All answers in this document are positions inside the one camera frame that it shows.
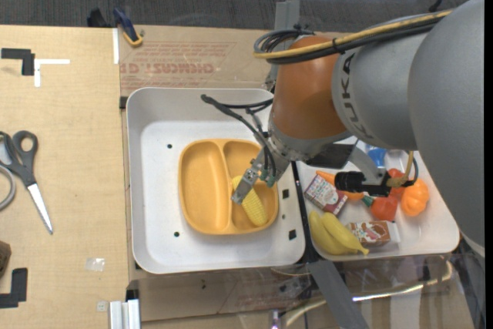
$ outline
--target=yellow plate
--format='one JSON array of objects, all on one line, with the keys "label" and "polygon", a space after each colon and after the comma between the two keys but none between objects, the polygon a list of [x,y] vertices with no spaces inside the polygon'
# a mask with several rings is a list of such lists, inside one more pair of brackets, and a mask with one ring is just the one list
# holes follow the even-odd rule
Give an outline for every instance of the yellow plate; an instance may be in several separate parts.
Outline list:
[{"label": "yellow plate", "polygon": [[179,158],[179,199],[190,226],[207,234],[242,234],[269,227],[277,217],[277,185],[269,188],[257,180],[253,188],[267,212],[268,221],[255,226],[244,209],[231,200],[232,178],[243,175],[260,151],[249,140],[204,139],[189,144]]}]

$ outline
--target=toy banana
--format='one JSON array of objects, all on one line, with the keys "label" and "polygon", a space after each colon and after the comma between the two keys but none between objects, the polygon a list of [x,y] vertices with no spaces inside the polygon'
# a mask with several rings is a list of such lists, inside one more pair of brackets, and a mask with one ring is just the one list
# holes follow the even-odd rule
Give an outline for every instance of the toy banana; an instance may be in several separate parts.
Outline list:
[{"label": "toy banana", "polygon": [[320,218],[325,230],[330,233],[339,243],[343,244],[347,248],[354,248],[361,251],[364,255],[370,251],[364,248],[358,238],[347,229],[339,219],[332,213],[326,212]]},{"label": "toy banana", "polygon": [[308,215],[308,223],[310,224],[310,233],[315,243],[324,251],[332,255],[345,255],[357,253],[354,248],[347,248],[339,243],[335,237],[326,231],[320,215],[316,211],[311,211]]}]

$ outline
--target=food package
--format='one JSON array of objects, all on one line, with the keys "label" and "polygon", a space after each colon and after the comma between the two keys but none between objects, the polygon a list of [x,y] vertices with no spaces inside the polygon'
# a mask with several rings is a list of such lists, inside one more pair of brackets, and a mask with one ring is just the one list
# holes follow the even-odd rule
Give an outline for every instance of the food package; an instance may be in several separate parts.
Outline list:
[{"label": "food package", "polygon": [[319,175],[316,175],[305,189],[304,197],[322,211],[333,215],[338,215],[347,202],[347,196],[343,192],[336,190],[331,183]]},{"label": "food package", "polygon": [[401,241],[397,225],[393,222],[380,220],[349,222],[346,226],[366,248],[381,247]]}]

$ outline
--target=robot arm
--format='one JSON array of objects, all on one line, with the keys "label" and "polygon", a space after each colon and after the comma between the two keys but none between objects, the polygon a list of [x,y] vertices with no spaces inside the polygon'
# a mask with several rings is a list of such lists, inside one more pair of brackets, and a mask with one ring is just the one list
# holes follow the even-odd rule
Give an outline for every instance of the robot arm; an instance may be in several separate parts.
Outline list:
[{"label": "robot arm", "polygon": [[[255,56],[280,65],[263,148],[276,164],[274,179],[290,161],[330,159],[349,136],[418,150],[464,238],[484,257],[484,20],[485,0],[470,0],[340,39],[302,35],[287,51],[257,40]],[[274,37],[267,42],[280,41]],[[336,187],[388,194],[387,172],[365,166],[356,152],[351,161],[361,173],[338,173]],[[235,201],[253,187],[264,157],[245,172]]]}]

